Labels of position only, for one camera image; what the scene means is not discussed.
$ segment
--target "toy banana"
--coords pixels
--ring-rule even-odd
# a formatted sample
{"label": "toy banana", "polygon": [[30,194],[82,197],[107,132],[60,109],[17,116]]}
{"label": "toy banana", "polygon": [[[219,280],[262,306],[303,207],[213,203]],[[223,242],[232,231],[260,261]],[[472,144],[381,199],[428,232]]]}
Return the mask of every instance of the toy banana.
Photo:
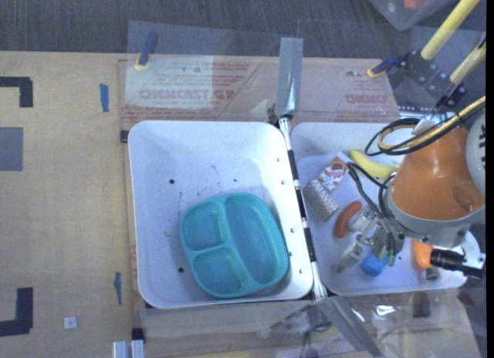
{"label": "toy banana", "polygon": [[350,151],[350,159],[362,167],[370,176],[382,180],[386,179],[393,171],[399,168],[399,165],[390,166],[389,164],[374,162],[358,150]]}

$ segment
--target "orange object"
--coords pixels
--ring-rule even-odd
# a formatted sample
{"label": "orange object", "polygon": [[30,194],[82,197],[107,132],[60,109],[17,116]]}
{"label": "orange object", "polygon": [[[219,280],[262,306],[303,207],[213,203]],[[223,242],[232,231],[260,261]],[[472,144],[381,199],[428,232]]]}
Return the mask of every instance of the orange object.
{"label": "orange object", "polygon": [[338,238],[344,238],[347,234],[348,221],[354,214],[362,209],[362,204],[359,201],[352,201],[338,215],[338,219],[334,224],[333,235]]}
{"label": "orange object", "polygon": [[412,239],[411,243],[413,258],[417,266],[421,269],[428,269],[431,265],[432,246],[427,243]]}
{"label": "orange object", "polygon": [[465,217],[486,202],[466,163],[468,134],[456,127],[404,157],[390,189],[400,210],[417,218],[445,221]]}

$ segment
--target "grey square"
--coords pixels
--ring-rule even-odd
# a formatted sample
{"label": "grey square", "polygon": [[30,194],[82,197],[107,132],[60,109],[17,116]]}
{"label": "grey square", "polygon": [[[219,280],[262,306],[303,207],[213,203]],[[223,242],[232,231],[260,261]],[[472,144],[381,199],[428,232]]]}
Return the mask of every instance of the grey square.
{"label": "grey square", "polygon": [[22,171],[22,127],[0,127],[0,171]]}

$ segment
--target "red sausage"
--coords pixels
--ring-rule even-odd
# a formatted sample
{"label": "red sausage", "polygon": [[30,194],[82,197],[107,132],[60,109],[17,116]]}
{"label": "red sausage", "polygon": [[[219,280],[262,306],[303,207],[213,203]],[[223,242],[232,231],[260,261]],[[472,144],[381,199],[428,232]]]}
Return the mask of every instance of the red sausage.
{"label": "red sausage", "polygon": [[359,201],[352,201],[338,215],[338,219],[334,224],[333,235],[338,238],[344,238],[347,234],[347,224],[350,218],[362,209],[362,204]]}

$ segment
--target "teal bowl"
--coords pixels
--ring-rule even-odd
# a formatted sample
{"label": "teal bowl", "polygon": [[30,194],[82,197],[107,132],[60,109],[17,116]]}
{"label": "teal bowl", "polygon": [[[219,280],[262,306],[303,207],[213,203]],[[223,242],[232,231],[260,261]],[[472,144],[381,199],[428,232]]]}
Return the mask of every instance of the teal bowl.
{"label": "teal bowl", "polygon": [[282,232],[253,194],[224,194],[191,206],[181,216],[179,232],[195,280],[216,298],[262,291],[288,271]]}

